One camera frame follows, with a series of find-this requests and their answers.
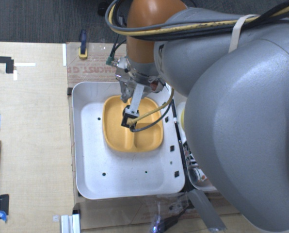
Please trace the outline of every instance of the yellow plastic tray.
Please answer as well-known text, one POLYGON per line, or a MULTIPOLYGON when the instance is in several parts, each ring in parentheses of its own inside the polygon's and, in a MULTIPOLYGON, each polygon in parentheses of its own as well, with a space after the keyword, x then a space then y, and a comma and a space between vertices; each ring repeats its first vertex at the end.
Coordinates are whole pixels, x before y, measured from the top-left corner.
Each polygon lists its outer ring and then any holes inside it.
MULTIPOLYGON (((104 103, 102 126, 108 146, 122 152, 146 152, 158 148, 163 141, 162 121, 146 130, 133 133, 128 128, 121 126, 122 112, 126 105, 121 101, 120 96, 112 96, 104 103)), ((144 98, 138 108, 139 114, 143 115, 157 107, 158 105, 153 100, 144 98)), ((156 112, 145 117, 137 122, 136 129, 149 125, 160 116, 161 113, 156 112)))

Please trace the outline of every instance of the black clamp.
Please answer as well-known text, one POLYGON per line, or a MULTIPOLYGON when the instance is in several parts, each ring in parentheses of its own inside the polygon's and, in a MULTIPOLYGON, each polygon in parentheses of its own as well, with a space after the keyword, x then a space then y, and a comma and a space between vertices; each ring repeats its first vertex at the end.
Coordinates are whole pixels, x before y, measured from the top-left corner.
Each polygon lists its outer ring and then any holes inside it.
POLYGON ((11 57, 0 56, 0 63, 5 63, 5 72, 13 73, 14 72, 14 60, 11 57))
POLYGON ((81 30, 79 41, 81 42, 81 46, 79 47, 79 57, 80 59, 87 59, 86 30, 81 30))
POLYGON ((127 105, 125 107, 125 109, 123 110, 123 119, 121 122, 121 126, 126 127, 126 128, 130 128, 130 125, 127 124, 127 120, 129 118, 135 119, 135 118, 139 117, 139 111, 138 110, 137 110, 136 114, 130 114, 130 113, 126 112, 126 109, 129 109, 129 107, 130 107, 130 105, 127 105))
POLYGON ((6 222, 9 215, 9 194, 0 195, 0 219, 6 222))

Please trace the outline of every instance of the wooden table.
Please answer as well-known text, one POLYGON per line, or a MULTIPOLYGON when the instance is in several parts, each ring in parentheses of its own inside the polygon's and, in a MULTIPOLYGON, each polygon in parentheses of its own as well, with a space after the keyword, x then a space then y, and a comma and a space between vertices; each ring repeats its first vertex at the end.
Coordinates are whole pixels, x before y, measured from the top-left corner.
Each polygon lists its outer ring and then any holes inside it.
MULTIPOLYGON (((18 67, 17 80, 0 64, 2 142, 0 195, 10 195, 9 216, 0 233, 59 233, 55 215, 74 206, 67 71, 62 44, 2 43, 0 56, 18 67)), ((258 232, 241 215, 222 216, 227 232, 258 232)), ((180 220, 168 233, 208 232, 200 218, 180 220)), ((148 224, 86 230, 147 232, 148 224)))

